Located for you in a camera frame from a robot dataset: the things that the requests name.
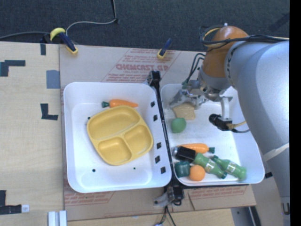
orange ball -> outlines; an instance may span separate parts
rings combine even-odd
[[[192,181],[201,181],[205,177],[205,169],[200,165],[190,167],[189,178]]]

toy carrot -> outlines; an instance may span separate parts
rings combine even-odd
[[[206,153],[206,152],[214,153],[215,152],[215,147],[208,147],[204,143],[190,143],[190,144],[183,144],[183,145],[179,145],[179,146],[183,146],[183,147],[189,148],[191,150],[195,150],[196,153]]]
[[[118,105],[128,105],[128,106],[131,106],[131,107],[137,107],[138,106],[138,104],[136,104],[136,103],[126,101],[126,100],[120,100],[120,99],[112,99],[109,102],[105,102],[105,101],[102,102],[102,107],[103,108],[108,107],[108,106],[109,107],[115,107],[115,106],[118,106]]]

green ball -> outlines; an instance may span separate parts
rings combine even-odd
[[[173,133],[180,133],[186,128],[186,120],[184,118],[175,118],[171,121],[171,130]]]

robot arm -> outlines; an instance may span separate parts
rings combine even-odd
[[[212,40],[205,41],[216,30]],[[202,103],[220,101],[223,107],[224,91],[230,86],[237,90],[244,118],[278,187],[284,225],[290,225],[289,40],[248,36],[226,25],[209,28],[201,42],[208,51],[198,79],[187,81],[182,95],[197,94]]]

blue and yellow clamp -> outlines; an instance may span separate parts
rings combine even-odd
[[[67,50],[69,50],[72,54],[76,54],[78,52],[78,49],[74,46],[73,42],[65,33],[66,30],[64,28],[55,28],[50,33],[50,41],[52,41],[52,39],[58,35],[64,42],[64,44],[66,44]]]
[[[163,59],[165,57],[166,51],[171,47],[172,41],[172,39],[168,39],[163,48],[158,51],[158,59]]]

